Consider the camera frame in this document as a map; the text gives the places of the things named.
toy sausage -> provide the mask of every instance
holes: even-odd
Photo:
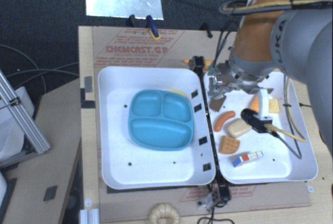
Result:
[[[214,131],[220,131],[225,121],[235,116],[235,111],[228,111],[218,118],[214,125]]]

blue plate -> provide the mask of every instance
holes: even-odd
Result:
[[[193,139],[193,111],[176,93],[143,90],[130,106],[129,131],[139,145],[164,151],[181,150]]]

blue clamp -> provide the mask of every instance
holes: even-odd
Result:
[[[158,41],[159,39],[161,39],[161,35],[159,34],[155,21],[153,20],[151,15],[146,17],[146,21],[147,21],[147,26],[150,27],[149,33],[150,33],[151,37],[155,41]]]

beige ring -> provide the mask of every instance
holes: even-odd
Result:
[[[179,224],[180,222],[180,215],[177,209],[168,203],[158,204],[149,215],[151,224],[158,224],[157,221],[160,218],[170,218],[172,219],[172,224]]]

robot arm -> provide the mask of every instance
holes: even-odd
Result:
[[[249,6],[289,0],[253,0]],[[257,93],[274,68],[308,87],[320,133],[332,154],[332,8],[246,15],[229,60],[214,68],[208,95],[242,89]]]

